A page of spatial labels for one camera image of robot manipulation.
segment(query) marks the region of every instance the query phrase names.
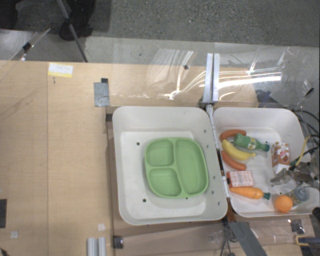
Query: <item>plastic tray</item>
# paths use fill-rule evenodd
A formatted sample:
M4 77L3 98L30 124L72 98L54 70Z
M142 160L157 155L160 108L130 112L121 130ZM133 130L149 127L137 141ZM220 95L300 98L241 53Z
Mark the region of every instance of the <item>plastic tray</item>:
M272 145L275 142L286 142L289 146L290 160L300 155L305 140L297 117L290 110L283 108L220 107L214 111L213 121L218 138L226 130L241 129L245 130L248 136L257 138L262 143ZM316 188L308 187L310 198L307 201L293 207L287 213L276 210L274 208L276 197L290 192L297 185L291 180L286 184L271 187L270 180L275 177L271 151L255 150L254 152L256 156L243 161L243 163L246 164L246 169L251 171L254 186L265 193L271 193L271 198L270 200L249 199L230 192L232 208L239 215L250 218L311 214L312 210L319 206L319 191ZM310 156L305 155L302 161L309 162ZM233 171L224 163L223 168L225 173Z
M208 114L197 107L122 106L113 114L119 213L132 225L214 221L228 208ZM149 186L145 151L150 142L189 138L204 154L207 189L197 196L165 198Z
M188 198L208 187L208 170L202 148L193 139L167 137L153 140L144 153L151 190L163 198Z

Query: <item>clear plastic sheet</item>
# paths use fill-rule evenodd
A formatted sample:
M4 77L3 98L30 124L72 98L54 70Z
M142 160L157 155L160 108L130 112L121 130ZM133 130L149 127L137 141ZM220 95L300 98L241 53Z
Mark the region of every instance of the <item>clear plastic sheet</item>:
M137 49L116 43L113 62L121 63L132 50ZM146 54L143 63L150 66L139 80L132 77L132 84L122 84L123 76L133 76L130 70L114 69L116 86L110 96L117 99L115 105L137 100L157 105L162 100L194 106L206 85L207 53L220 56L214 103L294 108L319 83L318 48L212 43L188 49L162 44Z
M24 61L27 53L43 39L50 29L44 32L0 29L0 81L10 70Z

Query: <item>metal bracket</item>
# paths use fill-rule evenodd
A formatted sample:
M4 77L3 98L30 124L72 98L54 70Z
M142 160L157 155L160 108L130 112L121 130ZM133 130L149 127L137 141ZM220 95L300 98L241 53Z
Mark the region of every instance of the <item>metal bracket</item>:
M302 226L301 219L291 220L290 226L291 226L291 231L296 232L298 235L303 235L306 233Z
M0 199L0 229L6 227L7 219L7 199Z
M110 106L108 79L102 78L101 82L94 83L94 105L96 107Z
M124 248L124 239L122 236L119 236L119 235L113 236L113 248L114 249L123 249Z
M220 73L220 54L208 53L206 59L204 90L201 104L218 101L218 84Z

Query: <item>toy sausage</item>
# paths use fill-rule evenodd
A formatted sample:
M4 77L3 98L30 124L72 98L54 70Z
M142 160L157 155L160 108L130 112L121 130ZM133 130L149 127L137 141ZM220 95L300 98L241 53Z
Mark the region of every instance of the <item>toy sausage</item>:
M239 170L239 171L245 171L247 169L247 166L243 163L237 162L233 160L227 152L224 150L221 151L222 160L230 167Z
M242 134L243 136L247 135L247 132L245 130L240 130L240 129L231 129L231 130L226 130L223 133L220 134L220 141L225 140L226 138L235 136L236 134Z

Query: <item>metal post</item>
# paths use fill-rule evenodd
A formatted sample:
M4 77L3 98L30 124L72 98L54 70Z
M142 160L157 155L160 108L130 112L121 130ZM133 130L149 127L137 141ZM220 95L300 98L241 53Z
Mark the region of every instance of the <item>metal post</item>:
M60 10L62 12L62 15L63 15L64 19L66 21L68 21L69 20L69 15L68 15L68 13L66 11L66 8L65 8L64 4L62 3L61 0L56 0L56 1L57 1L58 5L60 7ZM80 51L80 53L81 53L81 55L83 57L84 62L88 62L88 59L87 59L87 57L85 55L85 52L82 50L82 47L80 45L79 39L78 39L77 34L75 32L75 29L74 29L74 26L71 23L69 25L69 29L70 29L71 34L72 34L72 36L73 36L73 38L74 38L74 40L75 40L75 42L76 42L76 44L77 44L77 46L79 48L79 51Z

